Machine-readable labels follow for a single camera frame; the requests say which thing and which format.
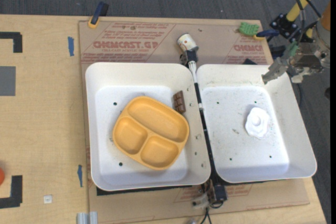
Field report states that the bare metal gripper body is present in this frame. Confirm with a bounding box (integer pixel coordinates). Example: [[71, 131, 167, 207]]
[[287, 31, 331, 74]]

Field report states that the green toy vegetable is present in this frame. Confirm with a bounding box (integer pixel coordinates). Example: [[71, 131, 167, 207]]
[[238, 22, 260, 37]]

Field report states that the white fried egg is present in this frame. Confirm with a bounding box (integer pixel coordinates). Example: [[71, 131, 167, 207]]
[[244, 106, 270, 139]]

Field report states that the thin black and white rod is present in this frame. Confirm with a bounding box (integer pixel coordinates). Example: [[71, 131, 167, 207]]
[[187, 60, 220, 187]]

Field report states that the white plastic tray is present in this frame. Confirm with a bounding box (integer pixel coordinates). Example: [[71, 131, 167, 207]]
[[85, 61, 212, 191], [196, 63, 318, 184]]

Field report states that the brown chocolate bar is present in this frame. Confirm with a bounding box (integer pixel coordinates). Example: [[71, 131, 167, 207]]
[[172, 90, 187, 114]]

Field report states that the brown cardboard board red print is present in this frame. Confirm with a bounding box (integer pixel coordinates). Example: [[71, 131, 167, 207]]
[[78, 19, 311, 215]]

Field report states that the orange divided plate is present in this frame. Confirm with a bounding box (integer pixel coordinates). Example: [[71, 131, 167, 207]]
[[112, 95, 191, 172]]

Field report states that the black block with thin wires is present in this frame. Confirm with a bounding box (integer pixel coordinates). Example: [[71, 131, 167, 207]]
[[181, 50, 198, 64], [213, 184, 228, 203]]

